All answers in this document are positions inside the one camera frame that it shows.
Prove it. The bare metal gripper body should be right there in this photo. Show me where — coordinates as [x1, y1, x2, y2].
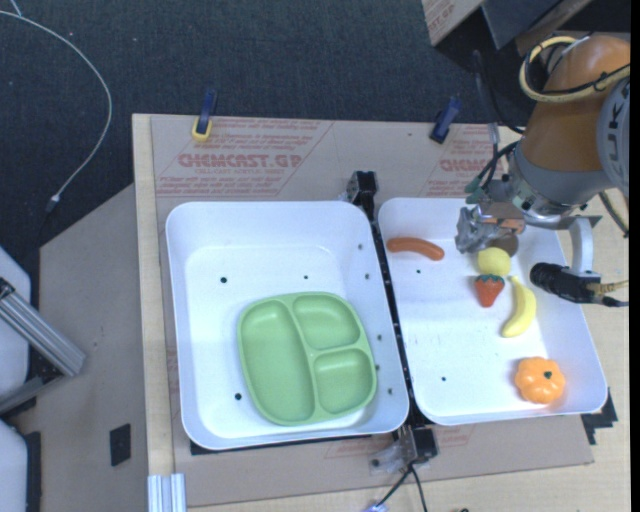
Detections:
[475, 179, 569, 237]

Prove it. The brown round toy kiwi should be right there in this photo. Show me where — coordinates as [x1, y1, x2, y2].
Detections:
[492, 233, 521, 257]

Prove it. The yellow toy lemon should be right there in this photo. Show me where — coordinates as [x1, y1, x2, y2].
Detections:
[476, 246, 513, 277]

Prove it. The orange toy sausage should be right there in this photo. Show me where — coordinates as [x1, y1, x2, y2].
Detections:
[385, 236, 446, 262]

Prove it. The red toy strawberry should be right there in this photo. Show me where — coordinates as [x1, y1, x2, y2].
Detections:
[473, 273, 507, 309]

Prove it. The yellow banana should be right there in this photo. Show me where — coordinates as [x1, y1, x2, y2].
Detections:
[500, 275, 538, 339]

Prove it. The thin black rod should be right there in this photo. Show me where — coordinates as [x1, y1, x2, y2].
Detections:
[363, 197, 419, 429]

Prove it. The white plastic tray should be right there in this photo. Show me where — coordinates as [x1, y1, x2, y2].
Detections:
[376, 196, 610, 428]
[164, 200, 412, 452]

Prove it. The orange toy pumpkin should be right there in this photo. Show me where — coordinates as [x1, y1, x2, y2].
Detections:
[513, 355, 568, 405]

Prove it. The brown cardboard board red print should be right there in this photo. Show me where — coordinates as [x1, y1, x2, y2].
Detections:
[149, 115, 597, 509]

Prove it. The green divided plate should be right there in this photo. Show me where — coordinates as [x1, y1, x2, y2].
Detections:
[236, 291, 378, 428]

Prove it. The black cylinder on white bracket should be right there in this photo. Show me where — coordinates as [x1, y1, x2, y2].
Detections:
[529, 214, 604, 304]

